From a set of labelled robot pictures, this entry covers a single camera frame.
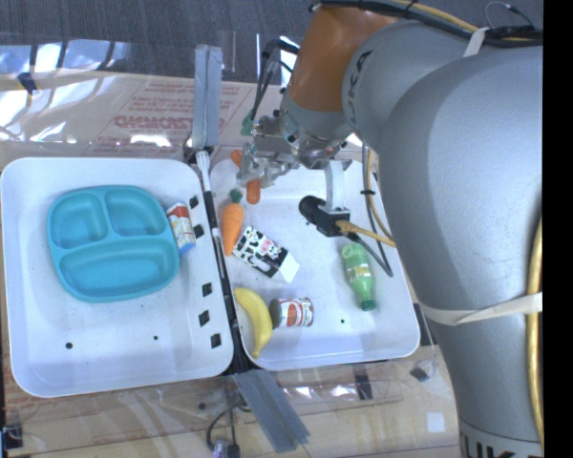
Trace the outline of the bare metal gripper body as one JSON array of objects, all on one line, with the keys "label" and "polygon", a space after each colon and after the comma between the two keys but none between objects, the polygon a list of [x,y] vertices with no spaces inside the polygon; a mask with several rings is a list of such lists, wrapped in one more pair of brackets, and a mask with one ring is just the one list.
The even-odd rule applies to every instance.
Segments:
[{"label": "bare metal gripper body", "polygon": [[251,131],[250,157],[252,164],[270,168],[299,166],[322,170],[336,161],[346,170],[352,159],[343,156],[345,139],[322,139],[302,129],[285,114],[280,117],[264,115],[256,120]]}]

